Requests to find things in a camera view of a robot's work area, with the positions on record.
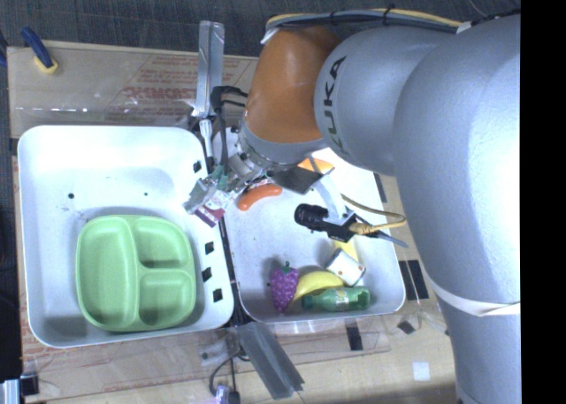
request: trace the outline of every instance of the bottle cap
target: bottle cap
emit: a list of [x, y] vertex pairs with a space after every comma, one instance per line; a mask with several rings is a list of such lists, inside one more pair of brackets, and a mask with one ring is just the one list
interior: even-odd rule
[[312, 295], [304, 295], [301, 304], [304, 309], [311, 309], [315, 306], [315, 299]]

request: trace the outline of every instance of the black hole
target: black hole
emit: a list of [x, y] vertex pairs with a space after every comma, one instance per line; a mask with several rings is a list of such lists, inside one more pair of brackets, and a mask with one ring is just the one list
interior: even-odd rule
[[222, 300], [222, 289], [215, 289], [212, 293], [212, 299], [214, 301], [221, 301]]
[[210, 277], [212, 277], [212, 271], [210, 270], [210, 267], [207, 267], [207, 268], [203, 271], [203, 281], [208, 280]]

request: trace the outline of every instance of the white strap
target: white strap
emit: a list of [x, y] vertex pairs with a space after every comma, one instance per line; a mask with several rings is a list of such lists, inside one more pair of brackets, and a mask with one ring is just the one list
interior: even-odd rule
[[487, 301], [471, 301], [458, 295], [449, 293], [446, 289], [442, 289], [434, 281], [431, 280], [429, 275], [424, 272], [426, 277], [431, 282], [434, 292], [446, 303], [450, 304], [456, 309], [468, 313], [472, 316], [508, 316], [521, 314], [521, 302], [516, 303], [491, 303]]

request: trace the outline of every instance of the green plate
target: green plate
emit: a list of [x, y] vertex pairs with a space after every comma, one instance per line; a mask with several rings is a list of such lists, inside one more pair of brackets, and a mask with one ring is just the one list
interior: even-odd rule
[[76, 282], [84, 317], [108, 331], [172, 327], [195, 307], [195, 260], [187, 236], [160, 217], [87, 222], [79, 235]]

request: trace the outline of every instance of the bottle label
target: bottle label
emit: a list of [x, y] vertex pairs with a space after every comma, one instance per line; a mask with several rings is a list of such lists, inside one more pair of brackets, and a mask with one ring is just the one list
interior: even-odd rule
[[350, 299], [343, 289], [337, 289], [334, 292], [334, 306], [337, 311], [346, 311], [349, 309]]

